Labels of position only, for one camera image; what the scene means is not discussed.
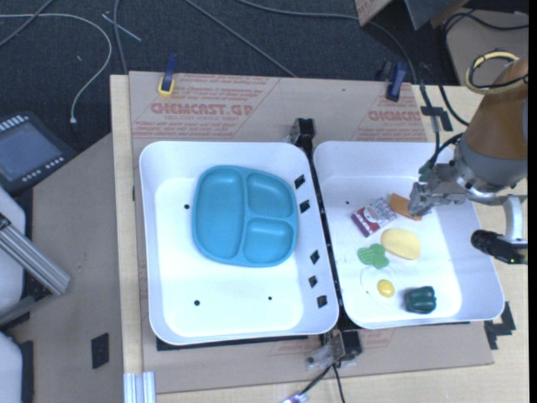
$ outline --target dark carpet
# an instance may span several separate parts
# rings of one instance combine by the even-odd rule
[[[35,13],[47,1],[0,0],[0,14]],[[357,14],[354,0],[247,1],[300,13]],[[234,0],[188,2],[54,0],[44,8],[43,13],[91,21],[112,41],[110,63],[76,104],[76,132],[70,124],[71,105],[105,62],[106,39],[78,18],[43,16],[5,42],[28,18],[0,18],[0,117],[30,110],[82,151],[110,132],[109,76],[124,73],[125,67],[163,71],[170,52],[179,55],[177,71],[190,73],[374,80],[384,61],[404,60],[402,46],[414,66],[426,63],[439,82],[456,84],[440,30],[427,24],[415,31],[403,0],[393,0],[365,28],[351,19],[283,15]],[[102,16],[112,18],[115,7],[118,23],[140,38],[119,33],[125,67],[114,28]],[[529,13],[529,0],[471,0],[466,7]]]

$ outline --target black cable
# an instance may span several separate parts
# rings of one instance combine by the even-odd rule
[[[412,60],[410,59],[409,55],[406,53],[406,50],[404,50],[404,47],[401,45],[401,43],[393,36],[388,30],[386,30],[384,27],[381,27],[377,23],[374,23],[373,21],[369,21],[368,25],[372,25],[376,29],[381,30],[384,34],[386,34],[391,40],[394,41],[394,43],[397,45],[397,47],[401,50],[401,52],[404,55],[404,58],[406,59],[407,63],[409,64],[410,72],[412,73],[412,82],[414,84],[418,83],[418,76],[416,75],[416,70],[414,68],[414,65],[412,64]]]
[[[429,158],[429,162],[431,165],[435,165],[436,160],[438,160],[438,155],[440,155],[440,152],[442,152],[445,148],[447,148],[451,144],[456,144],[459,139],[462,137],[462,133],[456,134],[455,136],[451,136],[446,142],[444,142],[438,150],[432,155],[432,157]]]
[[[333,364],[330,364],[326,369],[324,369],[318,376],[316,376],[300,393],[299,395],[303,395],[307,393],[309,390],[311,390],[314,386],[316,386],[321,379],[323,379],[326,374],[330,371]]]
[[[420,92],[425,102],[425,105],[429,108],[432,108],[433,105],[430,102],[429,95],[427,94],[427,90],[425,88],[425,82],[423,79],[420,81]],[[437,156],[439,154],[439,151],[440,151],[440,133],[439,133],[439,128],[438,128],[438,121],[435,119],[435,153],[433,154],[433,156]]]
[[[438,86],[438,88],[440,89],[440,94],[442,95],[442,100],[444,101],[445,105],[447,106],[447,109],[450,111],[451,115],[453,116],[454,119],[456,119],[459,123],[461,123],[462,125],[465,125],[467,126],[468,125],[468,122],[465,121],[464,119],[462,119],[458,114],[457,112],[455,112],[455,109],[453,109],[453,106],[451,105],[449,99],[447,98],[447,94],[446,94],[446,89],[438,82],[438,79],[436,78],[435,74],[433,73],[433,71],[430,69],[429,65],[427,64],[424,64],[424,63],[421,63],[420,64],[420,69],[426,69],[430,76],[432,77],[433,79],[433,82]]]
[[[339,396],[341,398],[341,403],[345,403],[345,396],[343,395],[343,387],[341,386],[341,379],[339,377],[339,373],[337,372],[337,367],[335,364],[333,364],[332,367],[334,368],[334,374],[336,375],[337,389],[339,389]]]
[[[503,86],[510,86],[510,85],[516,84],[517,82],[520,82],[520,81],[524,81],[524,83],[526,83],[526,84],[528,83],[528,74],[526,74],[526,75],[522,75],[520,77],[514,78],[511,81],[507,81],[507,82],[499,82],[499,83],[495,83],[495,84],[479,85],[479,84],[477,84],[476,82],[473,81],[473,76],[475,75],[476,69],[478,67],[479,67],[479,65],[475,65],[475,63],[474,63],[474,65],[472,65],[470,67],[470,71],[468,73],[468,80],[470,82],[470,85],[472,85],[472,86],[474,86],[476,88],[479,88],[479,89],[502,88]]]
[[[503,30],[503,31],[510,31],[510,30],[518,30],[518,29],[528,29],[529,28],[529,24],[520,24],[520,25],[512,25],[512,26],[501,26],[501,25],[495,25],[495,24],[490,24],[489,22],[477,17],[476,15],[473,14],[473,12],[475,12],[475,9],[473,9],[472,11],[470,12],[459,12],[459,13],[454,13],[453,15],[451,15],[444,23],[443,23],[443,30],[444,30],[444,33],[445,33],[445,36],[447,36],[447,34],[450,32],[450,30],[455,27],[455,25],[460,22],[463,18],[469,18],[469,19],[472,19],[473,21],[481,24],[481,25],[484,25],[485,27],[489,27],[490,29],[496,29],[496,30]]]

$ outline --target toy sink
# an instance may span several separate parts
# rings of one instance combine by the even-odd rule
[[[325,142],[314,165],[331,237],[342,307],[376,329],[490,320],[503,292],[493,260],[471,245],[473,203],[398,216],[365,237],[352,214],[371,200],[408,197],[433,144]],[[452,152],[442,151],[440,162]],[[159,141],[139,159],[148,265],[149,319],[167,343],[188,345],[322,334],[340,315],[310,163],[285,143]],[[359,249],[384,230],[420,240],[417,260],[386,253],[364,264]],[[390,297],[378,282],[389,281]],[[435,309],[404,305],[432,287]]]
[[[140,155],[149,320],[173,345],[331,330],[334,277],[304,153],[159,141]]]

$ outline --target screen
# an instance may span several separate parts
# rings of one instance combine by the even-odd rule
[[[0,133],[0,173],[10,182],[60,155],[61,151],[29,123]]]

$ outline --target blue clamp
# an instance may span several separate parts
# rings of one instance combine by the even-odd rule
[[[166,73],[164,77],[160,78],[159,82],[159,95],[161,97],[169,97],[174,90],[174,71],[177,64],[177,54],[170,54],[168,57],[168,66],[166,67]]]
[[[403,84],[404,77],[408,66],[406,63],[399,62],[394,67],[394,73],[392,74],[392,82],[388,85],[388,90],[386,91],[386,98],[393,102],[399,101],[399,93],[401,92],[401,84]]]

